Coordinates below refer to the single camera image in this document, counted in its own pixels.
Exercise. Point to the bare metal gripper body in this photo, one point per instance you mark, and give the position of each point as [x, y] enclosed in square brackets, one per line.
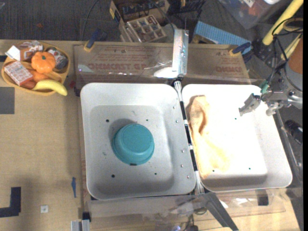
[282, 96]

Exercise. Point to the teal bowl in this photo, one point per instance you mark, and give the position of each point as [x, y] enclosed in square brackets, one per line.
[133, 144]

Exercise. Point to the small printed can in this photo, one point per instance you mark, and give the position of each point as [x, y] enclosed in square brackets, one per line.
[59, 56]

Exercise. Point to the black cylinder on white bracket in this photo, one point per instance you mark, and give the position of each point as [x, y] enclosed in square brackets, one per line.
[293, 130]

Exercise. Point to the thin black and white rod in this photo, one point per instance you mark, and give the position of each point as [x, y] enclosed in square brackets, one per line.
[186, 126]

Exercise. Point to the orange carrot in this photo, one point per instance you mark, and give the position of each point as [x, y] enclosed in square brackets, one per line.
[38, 76]

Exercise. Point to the red sausage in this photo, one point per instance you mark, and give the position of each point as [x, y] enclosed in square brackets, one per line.
[29, 84]

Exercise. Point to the yellow banana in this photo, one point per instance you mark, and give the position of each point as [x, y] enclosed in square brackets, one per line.
[51, 85]

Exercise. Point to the yellow divided plate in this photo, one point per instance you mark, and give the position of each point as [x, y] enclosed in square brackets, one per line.
[14, 85]

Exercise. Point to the tan orange cloth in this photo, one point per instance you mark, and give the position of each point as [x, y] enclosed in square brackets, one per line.
[201, 129]

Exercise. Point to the pink and white carton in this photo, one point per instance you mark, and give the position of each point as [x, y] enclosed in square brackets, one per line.
[18, 73]

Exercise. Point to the orange pumpkin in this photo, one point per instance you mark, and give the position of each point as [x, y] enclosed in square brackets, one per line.
[43, 61]

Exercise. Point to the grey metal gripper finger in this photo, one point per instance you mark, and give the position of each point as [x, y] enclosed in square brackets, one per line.
[250, 103]
[273, 107]

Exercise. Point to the white plastic tray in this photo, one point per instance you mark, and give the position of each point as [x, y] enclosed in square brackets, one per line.
[240, 141]
[134, 100]

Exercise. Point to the white and orange carton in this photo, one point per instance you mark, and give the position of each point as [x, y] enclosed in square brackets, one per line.
[26, 50]

